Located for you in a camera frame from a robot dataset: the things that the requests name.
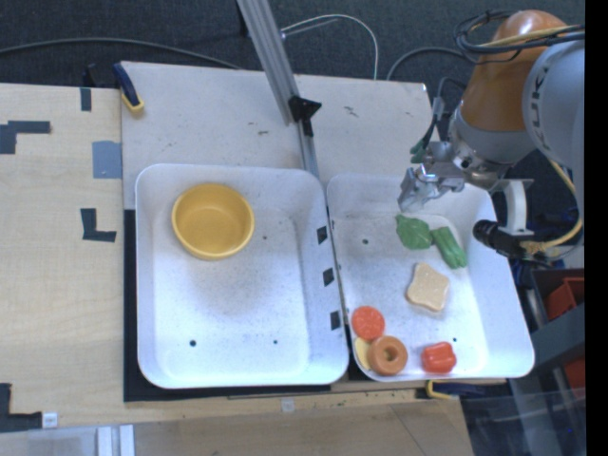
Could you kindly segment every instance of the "black clamp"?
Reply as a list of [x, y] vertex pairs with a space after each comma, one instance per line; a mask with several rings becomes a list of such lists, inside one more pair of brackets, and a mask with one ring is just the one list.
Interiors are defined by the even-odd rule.
[[306, 100], [299, 96], [292, 96], [289, 99], [289, 109], [292, 111], [292, 117], [296, 122], [302, 122], [304, 127], [304, 135], [307, 137], [313, 136], [313, 125], [311, 118], [321, 107], [321, 103]]

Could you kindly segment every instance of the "black tape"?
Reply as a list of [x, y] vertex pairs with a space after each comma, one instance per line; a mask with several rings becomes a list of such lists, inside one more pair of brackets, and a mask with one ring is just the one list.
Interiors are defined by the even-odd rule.
[[83, 219], [83, 239], [91, 239], [95, 241], [110, 241], [116, 240], [116, 232], [99, 232], [97, 231], [97, 210], [95, 208], [82, 208], [80, 210]]
[[316, 239], [318, 240], [319, 245], [327, 239], [327, 226], [321, 226], [316, 230]]
[[80, 109], [82, 111], [91, 111], [92, 109], [92, 101], [91, 101], [91, 90], [88, 87], [80, 88]]
[[0, 154], [14, 154], [17, 132], [8, 125], [0, 125]]
[[18, 133], [50, 133], [50, 122], [9, 121], [0, 125], [0, 154], [14, 154]]
[[327, 287], [328, 285], [330, 285], [333, 282], [333, 269], [327, 269], [324, 273], [323, 273], [323, 283], [325, 284], [325, 286]]
[[42, 428], [42, 412], [10, 413], [10, 384], [0, 384], [0, 432]]
[[340, 312], [334, 311], [330, 313], [330, 321], [332, 322], [332, 331], [337, 330], [340, 326], [342, 326], [342, 322], [340, 321]]

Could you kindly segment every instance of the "yellow bowl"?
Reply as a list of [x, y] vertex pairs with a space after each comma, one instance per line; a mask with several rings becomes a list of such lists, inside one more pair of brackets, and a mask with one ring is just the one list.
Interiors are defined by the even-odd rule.
[[214, 182], [184, 191], [173, 204], [171, 222], [181, 245], [205, 260], [240, 252], [256, 226], [247, 199], [231, 187]]

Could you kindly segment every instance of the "white tray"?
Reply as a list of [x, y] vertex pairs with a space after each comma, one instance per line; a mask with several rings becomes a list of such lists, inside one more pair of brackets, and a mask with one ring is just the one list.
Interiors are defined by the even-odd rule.
[[[237, 189], [256, 230], [245, 249], [200, 260], [171, 228], [200, 182]], [[136, 181], [138, 361], [165, 389], [324, 385], [348, 366], [320, 182], [298, 169], [156, 164]]]
[[[461, 193], [432, 199], [414, 216], [430, 228], [449, 226], [464, 248], [468, 266], [452, 270], [436, 247], [410, 251], [396, 233], [395, 217], [402, 178], [344, 174], [328, 185], [332, 236], [347, 315], [372, 305], [386, 318], [386, 334], [406, 345], [409, 360], [394, 376], [366, 370], [382, 382], [429, 378], [515, 378], [534, 365], [534, 350], [508, 260], [472, 236], [479, 219], [495, 220], [486, 191], [466, 185]], [[440, 313], [410, 304], [405, 293], [417, 262], [446, 275], [450, 287]], [[448, 341], [457, 365], [445, 376], [422, 370], [420, 356], [429, 344]]]

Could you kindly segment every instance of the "gray carpet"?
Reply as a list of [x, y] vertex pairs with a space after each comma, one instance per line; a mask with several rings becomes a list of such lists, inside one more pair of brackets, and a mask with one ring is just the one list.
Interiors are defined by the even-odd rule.
[[[568, 24], [584, 23], [585, 0], [269, 0], [280, 28], [328, 13], [348, 14], [374, 32], [379, 46], [379, 79], [405, 53], [419, 48], [455, 48], [452, 31], [485, 10], [540, 9]], [[246, 69], [261, 69], [251, 40], [239, 33], [235, 0], [0, 0], [0, 49], [68, 38], [116, 37], [184, 48]], [[341, 19], [288, 36], [285, 42], [296, 73], [372, 78], [373, 45], [365, 29]], [[133, 44], [55, 44], [27, 50], [0, 50], [4, 83], [80, 86], [85, 68], [98, 86], [113, 86], [112, 64], [121, 60], [216, 66], [174, 52]], [[442, 52], [421, 52], [402, 62], [392, 79], [427, 85], [432, 97], [440, 79], [468, 80], [470, 63]], [[460, 98], [446, 88], [446, 106]], [[540, 153], [512, 171], [530, 178], [533, 218], [562, 213], [573, 200]]]

